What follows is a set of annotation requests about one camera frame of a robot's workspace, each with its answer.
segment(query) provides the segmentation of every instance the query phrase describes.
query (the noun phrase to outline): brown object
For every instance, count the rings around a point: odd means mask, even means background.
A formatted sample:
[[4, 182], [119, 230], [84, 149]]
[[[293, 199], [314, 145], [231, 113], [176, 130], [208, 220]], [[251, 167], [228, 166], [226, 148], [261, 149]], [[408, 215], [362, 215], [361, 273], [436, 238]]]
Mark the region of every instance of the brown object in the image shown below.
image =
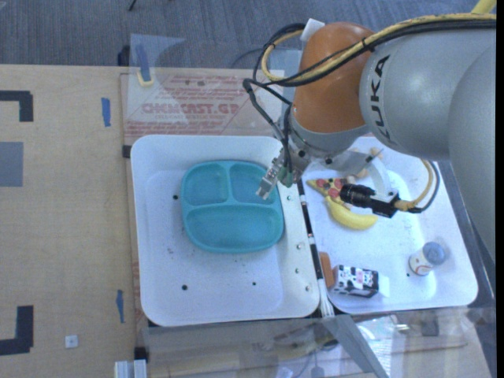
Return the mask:
[[[299, 71], [372, 34], [369, 29], [349, 22], [325, 25], [306, 43]], [[294, 116], [301, 126], [312, 132], [333, 133], [364, 124], [358, 94], [369, 55], [369, 52], [361, 54], [320, 80], [296, 88]]]
[[319, 257], [321, 258], [322, 272], [325, 278], [325, 285], [327, 288], [333, 286], [335, 283], [334, 275], [332, 274], [331, 259], [327, 252], [319, 252]]

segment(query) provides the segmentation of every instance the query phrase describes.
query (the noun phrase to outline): teal plate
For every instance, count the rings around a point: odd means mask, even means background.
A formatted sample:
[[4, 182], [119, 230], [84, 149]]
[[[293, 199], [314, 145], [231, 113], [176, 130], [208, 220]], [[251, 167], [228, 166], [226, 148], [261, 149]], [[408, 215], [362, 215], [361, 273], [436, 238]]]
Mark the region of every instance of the teal plate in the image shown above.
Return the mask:
[[275, 188], [255, 194], [265, 168], [246, 161], [210, 161], [184, 174], [180, 199], [183, 226], [194, 245], [211, 252], [264, 250], [284, 233], [284, 213]]

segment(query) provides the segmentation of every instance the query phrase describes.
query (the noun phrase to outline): white tray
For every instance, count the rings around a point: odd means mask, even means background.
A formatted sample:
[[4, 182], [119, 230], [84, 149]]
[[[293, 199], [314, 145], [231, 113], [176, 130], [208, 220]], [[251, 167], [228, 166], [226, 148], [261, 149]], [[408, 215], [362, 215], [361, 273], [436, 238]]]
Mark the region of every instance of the white tray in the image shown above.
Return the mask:
[[183, 230], [184, 173], [203, 161], [268, 168], [281, 144], [269, 137], [148, 135], [132, 147], [140, 299], [160, 326], [305, 317], [320, 301], [297, 187], [279, 186], [281, 240], [249, 254], [199, 249]]
[[[388, 149], [374, 137], [361, 137], [353, 147], [363, 153], [368, 153], [372, 147], [384, 149], [383, 163], [392, 187], [398, 189], [402, 199], [414, 199], [423, 191], [428, 174], [418, 158]], [[312, 164], [303, 175], [318, 250], [329, 254], [332, 266], [356, 266], [387, 276], [390, 297], [378, 294], [359, 298], [329, 293], [336, 308], [352, 314], [376, 313], [465, 306], [476, 298], [476, 276], [443, 181], [435, 201], [424, 213], [397, 212], [391, 219], [379, 217], [369, 230], [355, 231], [337, 224], [329, 215], [322, 195], [306, 184], [310, 179], [341, 176], [319, 164]], [[373, 186], [369, 177], [358, 183]], [[370, 212], [369, 209], [356, 210]], [[446, 245], [449, 257], [427, 276], [418, 276], [410, 270], [408, 257], [427, 241]]]

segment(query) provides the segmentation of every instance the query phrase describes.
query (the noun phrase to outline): yellow pole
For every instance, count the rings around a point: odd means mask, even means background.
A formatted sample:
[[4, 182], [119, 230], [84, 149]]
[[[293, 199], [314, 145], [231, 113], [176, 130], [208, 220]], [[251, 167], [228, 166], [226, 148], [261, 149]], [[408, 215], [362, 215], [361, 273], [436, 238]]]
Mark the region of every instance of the yellow pole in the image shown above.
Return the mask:
[[484, 14], [491, 12], [497, 5], [497, 0], [479, 0], [476, 6], [472, 9], [473, 14]]

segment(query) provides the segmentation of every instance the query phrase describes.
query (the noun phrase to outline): yellow cable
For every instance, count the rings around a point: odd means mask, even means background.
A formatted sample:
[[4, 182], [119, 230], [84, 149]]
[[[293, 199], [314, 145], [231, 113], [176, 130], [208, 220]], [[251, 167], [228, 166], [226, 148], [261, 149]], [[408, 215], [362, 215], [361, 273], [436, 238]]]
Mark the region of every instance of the yellow cable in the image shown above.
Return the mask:
[[434, 173], [432, 172], [432, 167], [428, 163], [428, 161], [426, 161], [426, 160], [421, 160], [421, 161], [422, 161], [422, 164], [424, 164], [424, 167], [428, 171], [428, 181], [427, 181], [427, 185], [425, 186], [425, 189], [422, 191], [422, 193], [420, 193], [420, 196], [418, 196], [415, 200], [411, 200], [411, 201], [398, 200], [394, 204], [396, 209], [399, 209], [401, 211], [408, 211], [408, 210], [412, 209], [413, 207], [416, 207], [418, 205], [418, 203], [420, 203], [424, 199], [424, 197], [427, 195], [427, 193], [431, 190], [432, 180], [434, 179], [434, 177], [433, 177]]
[[[396, 32], [400, 29], [403, 28], [408, 28], [413, 25], [418, 25], [418, 24], [431, 24], [431, 23], [436, 23], [436, 22], [442, 22], [442, 21], [452, 21], [452, 20], [496, 20], [497, 16], [494, 14], [478, 14], [478, 13], [455, 13], [455, 14], [441, 14], [441, 15], [430, 15], [430, 16], [423, 16], [423, 17], [418, 17], [418, 18], [413, 18], [410, 20], [402, 21], [397, 24], [394, 24], [390, 27], [387, 27], [383, 29], [382, 31], [378, 31], [375, 34], [372, 34], [368, 38], [365, 38], [363, 41], [360, 41], [359, 43], [356, 43], [353, 46], [349, 46], [347, 50], [345, 50], [340, 56], [334, 57], [316, 69], [304, 73], [300, 76], [295, 77], [292, 81], [299, 82], [299, 81], [304, 81], [304, 80], [309, 80], [310, 78], [317, 76], [321, 73], [324, 73], [328, 70], [334, 69], [336, 66], [338, 66], [341, 62], [346, 60], [348, 57], [350, 57], [353, 54], [359, 53], [361, 51], [365, 50], [366, 45], [369, 45], [371, 43], [374, 43], [376, 40], [383, 38], [386, 35], [391, 34], [392, 32]], [[282, 81], [287, 77], [280, 77], [280, 76], [275, 76], [272, 74], [269, 69], [268, 69], [268, 59], [269, 55], [273, 52], [273, 49], [275, 49], [275, 46], [289, 38], [292, 38], [293, 36], [299, 35], [302, 31], [294, 31], [292, 33], [282, 35], [279, 37], [274, 44], [269, 45], [266, 50], [265, 54], [262, 57], [261, 60], [261, 69], [262, 72], [273, 82], [278, 82]]]
[[474, 6], [471, 13], [473, 14], [483, 14], [491, 12], [497, 5], [497, 0], [479, 0]]

